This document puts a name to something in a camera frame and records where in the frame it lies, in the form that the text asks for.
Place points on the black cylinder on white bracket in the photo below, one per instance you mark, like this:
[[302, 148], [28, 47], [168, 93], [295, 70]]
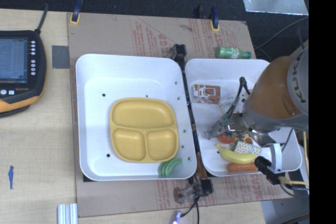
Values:
[[276, 157]]

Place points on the orange carrot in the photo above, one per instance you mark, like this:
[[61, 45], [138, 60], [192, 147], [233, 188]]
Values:
[[240, 167]]

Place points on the green pea pod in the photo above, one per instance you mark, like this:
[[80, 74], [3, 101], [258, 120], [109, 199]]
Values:
[[168, 166]]

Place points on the yellow divided plate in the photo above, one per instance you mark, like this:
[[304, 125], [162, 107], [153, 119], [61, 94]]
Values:
[[143, 128]]

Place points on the orange round fruit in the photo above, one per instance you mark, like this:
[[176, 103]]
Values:
[[226, 138]]

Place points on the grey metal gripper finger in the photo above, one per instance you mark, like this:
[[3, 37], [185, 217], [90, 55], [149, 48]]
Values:
[[219, 125], [211, 134]]

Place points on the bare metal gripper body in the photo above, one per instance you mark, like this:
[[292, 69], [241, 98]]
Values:
[[237, 124]]

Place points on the white plastic tray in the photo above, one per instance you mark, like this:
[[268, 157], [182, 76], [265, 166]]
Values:
[[207, 115], [99, 126]]

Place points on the green plastic bottle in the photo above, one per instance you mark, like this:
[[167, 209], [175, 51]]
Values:
[[228, 52]]

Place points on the white printed packet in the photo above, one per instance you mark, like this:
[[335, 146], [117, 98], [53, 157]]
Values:
[[226, 105]]

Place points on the white packet with coloured dots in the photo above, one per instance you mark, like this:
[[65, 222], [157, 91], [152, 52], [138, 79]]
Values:
[[246, 149]]

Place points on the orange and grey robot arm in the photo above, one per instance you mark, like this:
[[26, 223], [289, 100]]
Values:
[[273, 91]]

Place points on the brown cardboard board red print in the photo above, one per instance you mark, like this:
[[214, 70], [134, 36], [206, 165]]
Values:
[[118, 34]]

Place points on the yellow banana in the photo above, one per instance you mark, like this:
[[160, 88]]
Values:
[[233, 156]]

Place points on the brown and white carton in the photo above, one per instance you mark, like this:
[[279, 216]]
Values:
[[207, 94]]

